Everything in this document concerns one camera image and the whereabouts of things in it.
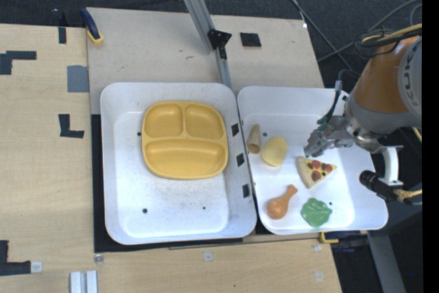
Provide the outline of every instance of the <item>blue and yellow object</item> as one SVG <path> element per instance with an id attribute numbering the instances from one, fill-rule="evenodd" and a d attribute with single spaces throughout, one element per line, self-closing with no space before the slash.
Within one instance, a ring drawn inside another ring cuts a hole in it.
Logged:
<path id="1" fill-rule="evenodd" d="M 93 44 L 100 44 L 104 41 L 104 37 L 101 35 L 97 29 L 96 23 L 93 17 L 90 15 L 87 9 L 81 9 L 81 16 L 84 19 L 85 25 L 87 27 L 87 36 L 93 42 Z"/>

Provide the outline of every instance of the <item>yellow plate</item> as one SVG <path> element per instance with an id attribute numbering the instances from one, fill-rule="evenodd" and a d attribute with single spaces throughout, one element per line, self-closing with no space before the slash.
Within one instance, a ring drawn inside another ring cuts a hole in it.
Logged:
<path id="1" fill-rule="evenodd" d="M 157 176 L 193 180 L 218 175 L 228 161 L 222 116 L 198 102 L 151 105 L 143 116 L 142 151 Z"/>

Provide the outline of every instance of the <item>pizza slice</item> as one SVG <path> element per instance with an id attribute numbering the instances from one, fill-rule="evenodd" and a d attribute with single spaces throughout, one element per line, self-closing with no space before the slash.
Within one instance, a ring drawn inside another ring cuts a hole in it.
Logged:
<path id="1" fill-rule="evenodd" d="M 311 188 L 316 183 L 324 180 L 333 170 L 337 168 L 336 165 L 322 163 L 321 161 L 315 159 L 306 159 L 303 156 L 297 156 L 296 165 L 299 175 L 307 188 Z"/>

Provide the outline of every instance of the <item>black square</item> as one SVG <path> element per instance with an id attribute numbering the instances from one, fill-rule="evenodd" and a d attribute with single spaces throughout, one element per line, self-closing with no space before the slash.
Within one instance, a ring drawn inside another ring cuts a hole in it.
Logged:
<path id="1" fill-rule="evenodd" d="M 261 41 L 257 33 L 240 33 L 243 47 L 261 47 Z"/>

